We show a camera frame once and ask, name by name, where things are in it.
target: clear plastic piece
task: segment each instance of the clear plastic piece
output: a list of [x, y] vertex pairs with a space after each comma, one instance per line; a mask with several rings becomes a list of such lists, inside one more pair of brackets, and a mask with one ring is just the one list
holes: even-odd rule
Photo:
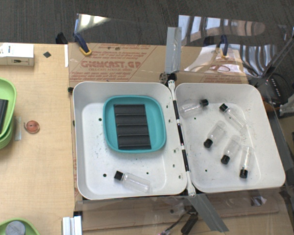
[[231, 158], [235, 157], [241, 148], [241, 138], [237, 135], [233, 135], [229, 140], [227, 146], [223, 151], [223, 157], [221, 163], [227, 165]]
[[253, 163], [253, 148], [250, 146], [244, 146], [242, 157], [241, 157], [241, 171], [240, 171], [240, 177], [241, 178], [247, 178], [248, 172], [250, 171], [250, 168]]
[[122, 173], [117, 171], [114, 178], [119, 180], [121, 184], [130, 190], [149, 192], [150, 191], [150, 181], [131, 173]]
[[208, 133], [207, 139], [204, 142], [204, 146], [206, 148], [210, 148], [212, 144], [217, 144], [219, 140], [221, 140], [222, 137], [225, 136], [225, 133], [226, 133], [225, 127], [226, 127], [225, 123], [219, 120], [211, 129], [211, 131]]
[[233, 126], [235, 126], [239, 131], [242, 131], [246, 127], [245, 119], [240, 116], [240, 114], [238, 114], [235, 109], [228, 107], [226, 104], [222, 104], [219, 108], [222, 112], [224, 112], [229, 122], [233, 124]]
[[188, 100], [179, 108], [179, 112], [183, 117], [193, 116], [200, 112], [208, 104], [209, 102], [207, 99], [200, 100], [199, 102]]

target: glass vial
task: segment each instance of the glass vial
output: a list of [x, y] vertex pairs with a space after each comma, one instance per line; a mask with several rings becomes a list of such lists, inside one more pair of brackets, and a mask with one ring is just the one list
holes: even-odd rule
[[183, 117], [194, 115], [209, 104], [207, 99], [200, 100], [199, 103], [193, 101], [186, 101], [183, 106], [179, 108], [179, 112]]
[[5, 235], [25, 235], [25, 225], [20, 221], [12, 221], [6, 226]]
[[248, 172], [250, 171], [250, 167], [252, 165], [253, 156], [253, 149], [250, 146], [244, 146], [240, 164], [240, 178], [247, 178]]
[[225, 123], [219, 120], [215, 126], [211, 129], [211, 131], [207, 135], [207, 139], [204, 142], [204, 146], [206, 148], [210, 148], [213, 143], [219, 142], [220, 139], [225, 135]]
[[150, 190], [150, 181], [143, 179], [131, 173], [122, 173], [117, 171], [114, 178], [119, 180], [125, 188], [148, 192]]
[[223, 157], [221, 158], [221, 163], [227, 165], [230, 161], [230, 158], [233, 158], [237, 152], [240, 150], [241, 138], [237, 135], [233, 135], [229, 142], [227, 143], [224, 151]]
[[233, 108], [222, 104], [219, 109], [224, 112], [227, 119], [238, 129], [242, 130], [246, 126], [246, 121]]

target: stack of green bowls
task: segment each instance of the stack of green bowls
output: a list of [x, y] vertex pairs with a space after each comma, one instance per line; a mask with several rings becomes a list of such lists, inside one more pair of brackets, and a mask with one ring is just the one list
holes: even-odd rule
[[2, 132], [0, 133], [0, 149], [2, 149], [10, 143], [13, 136], [13, 113], [16, 102], [15, 86], [2, 77], [0, 77], [0, 99], [8, 100]]

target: black cap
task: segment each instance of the black cap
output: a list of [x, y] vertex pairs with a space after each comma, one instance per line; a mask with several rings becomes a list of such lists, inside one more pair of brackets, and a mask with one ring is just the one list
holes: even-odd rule
[[248, 174], [248, 171], [242, 169], [241, 172], [240, 172], [240, 177], [241, 177], [241, 178], [247, 178], [247, 174]]
[[225, 112], [227, 108], [228, 108], [228, 107], [227, 107], [225, 104], [222, 104], [222, 105], [219, 107], [219, 109], [222, 110], [223, 112]]
[[204, 146], [206, 147], [206, 148], [210, 148], [211, 147], [211, 145], [212, 145], [212, 140], [211, 139], [206, 139], [206, 141], [204, 142]]
[[227, 165], [227, 163], [230, 161], [230, 157], [229, 156], [226, 156], [224, 155], [222, 158], [221, 158], [221, 163], [224, 164], [224, 165]]
[[203, 99], [203, 100], [200, 101], [200, 104], [201, 104], [202, 106], [207, 106], [207, 105], [209, 104], [209, 102], [208, 102], [207, 99]]
[[116, 174], [114, 175], [114, 178], [117, 180], [121, 180], [122, 177], [123, 177], [123, 173], [117, 170]]

